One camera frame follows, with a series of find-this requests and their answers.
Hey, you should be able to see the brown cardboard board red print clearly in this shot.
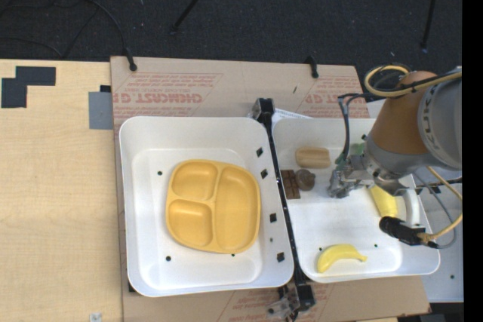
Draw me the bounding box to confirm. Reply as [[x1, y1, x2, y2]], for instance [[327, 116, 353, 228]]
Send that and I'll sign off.
[[109, 55, 432, 322]]

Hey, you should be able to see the yellow banana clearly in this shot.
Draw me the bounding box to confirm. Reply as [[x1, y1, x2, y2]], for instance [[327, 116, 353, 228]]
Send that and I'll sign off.
[[315, 243, 369, 274]]

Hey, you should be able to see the black cylinder on white bracket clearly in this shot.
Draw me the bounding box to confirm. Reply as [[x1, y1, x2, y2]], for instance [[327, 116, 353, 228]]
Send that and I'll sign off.
[[378, 187, 435, 247]]

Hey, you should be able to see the thin black rod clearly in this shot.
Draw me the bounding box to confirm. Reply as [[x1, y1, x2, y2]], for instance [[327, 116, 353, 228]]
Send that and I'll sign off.
[[260, 112, 307, 290]]

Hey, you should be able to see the brown round toy pastry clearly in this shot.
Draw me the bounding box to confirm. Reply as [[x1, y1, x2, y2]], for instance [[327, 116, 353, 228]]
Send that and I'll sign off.
[[294, 168, 317, 192]]

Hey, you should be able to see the yellow oblong toy food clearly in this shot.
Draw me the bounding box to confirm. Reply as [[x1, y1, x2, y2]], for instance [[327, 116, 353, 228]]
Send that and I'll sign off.
[[369, 185, 398, 219]]

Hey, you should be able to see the tan bread loaf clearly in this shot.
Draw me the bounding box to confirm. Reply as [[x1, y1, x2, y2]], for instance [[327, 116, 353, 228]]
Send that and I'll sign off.
[[294, 146, 332, 170]]

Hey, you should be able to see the white plastic tray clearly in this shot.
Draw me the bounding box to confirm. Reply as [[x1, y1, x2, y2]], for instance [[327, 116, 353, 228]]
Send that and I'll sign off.
[[118, 115, 296, 298], [272, 117, 441, 284]]

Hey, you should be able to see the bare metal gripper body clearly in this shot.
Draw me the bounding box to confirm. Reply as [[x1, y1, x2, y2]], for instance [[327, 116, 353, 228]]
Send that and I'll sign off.
[[338, 153, 403, 198]]

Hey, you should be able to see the white paper sheet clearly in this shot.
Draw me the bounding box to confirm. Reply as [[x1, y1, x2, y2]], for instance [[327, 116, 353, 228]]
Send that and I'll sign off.
[[272, 107, 313, 121]]

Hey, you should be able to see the brown chocolate bar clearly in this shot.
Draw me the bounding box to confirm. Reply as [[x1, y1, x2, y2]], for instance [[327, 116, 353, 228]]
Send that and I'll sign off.
[[280, 169, 302, 201]]

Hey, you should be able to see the yellow divided plate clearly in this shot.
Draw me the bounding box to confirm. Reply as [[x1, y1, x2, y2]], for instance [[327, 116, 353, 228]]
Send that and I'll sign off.
[[165, 158, 263, 255]]

